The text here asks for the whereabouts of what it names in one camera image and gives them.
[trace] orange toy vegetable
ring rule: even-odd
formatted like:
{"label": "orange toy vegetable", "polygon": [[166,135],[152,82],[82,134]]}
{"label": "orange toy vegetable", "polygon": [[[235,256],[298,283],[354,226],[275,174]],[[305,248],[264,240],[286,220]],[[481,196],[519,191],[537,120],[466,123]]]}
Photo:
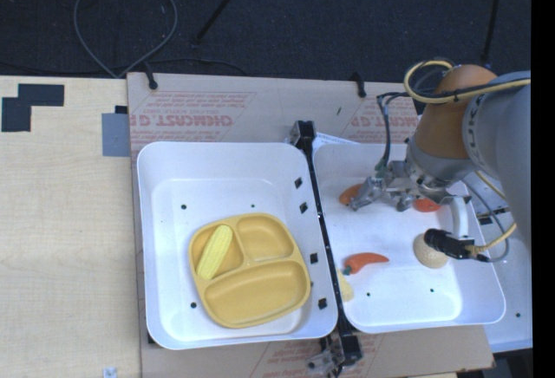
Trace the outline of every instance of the orange toy vegetable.
{"label": "orange toy vegetable", "polygon": [[428,198],[415,199],[413,205],[419,212],[436,212],[441,207],[441,205]]}
{"label": "orange toy vegetable", "polygon": [[341,202],[343,205],[349,205],[349,202],[358,194],[358,191],[361,187],[362,184],[356,184],[355,186],[349,187],[347,190],[339,195],[339,202]]}
{"label": "orange toy vegetable", "polygon": [[345,259],[345,268],[343,269],[344,275],[357,273],[362,267],[374,263],[387,263],[389,259],[378,253],[371,253],[366,251],[364,253],[357,253]]}

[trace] yellow divided plate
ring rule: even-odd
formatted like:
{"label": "yellow divided plate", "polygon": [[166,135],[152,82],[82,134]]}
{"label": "yellow divided plate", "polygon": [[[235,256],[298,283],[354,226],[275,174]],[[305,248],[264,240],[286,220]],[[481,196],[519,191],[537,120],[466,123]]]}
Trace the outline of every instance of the yellow divided plate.
{"label": "yellow divided plate", "polygon": [[[212,279],[196,273],[206,243],[219,225],[233,238]],[[197,230],[189,244],[189,264],[200,299],[222,326],[240,329],[277,319],[300,308],[310,294],[310,277],[289,229],[266,213],[221,219]]]}

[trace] black floor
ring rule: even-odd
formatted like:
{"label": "black floor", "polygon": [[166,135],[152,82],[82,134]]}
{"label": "black floor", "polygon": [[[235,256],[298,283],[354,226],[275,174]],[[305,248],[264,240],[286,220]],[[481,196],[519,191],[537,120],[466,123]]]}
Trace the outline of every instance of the black floor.
{"label": "black floor", "polygon": [[0,75],[122,77],[145,60],[161,73],[366,81],[400,81],[436,56],[531,67],[532,0],[229,0],[208,24],[223,1],[2,0]]}

